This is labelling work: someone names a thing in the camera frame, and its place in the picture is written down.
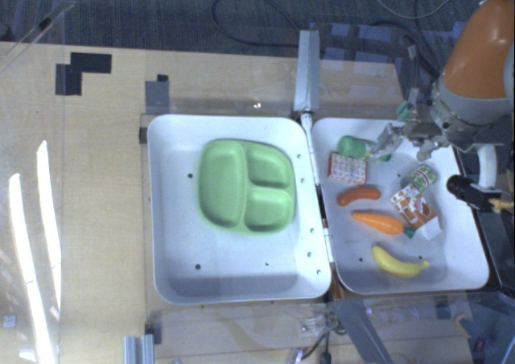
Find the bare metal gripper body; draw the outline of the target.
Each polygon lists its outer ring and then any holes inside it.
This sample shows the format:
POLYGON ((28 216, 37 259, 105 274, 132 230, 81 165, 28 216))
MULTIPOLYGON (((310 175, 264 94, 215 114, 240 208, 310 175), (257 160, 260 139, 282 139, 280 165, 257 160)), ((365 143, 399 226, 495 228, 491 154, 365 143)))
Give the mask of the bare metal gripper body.
POLYGON ((468 151, 484 126, 472 125, 445 107, 417 105, 409 112, 402 134, 420 151, 434 151, 453 146, 468 151))

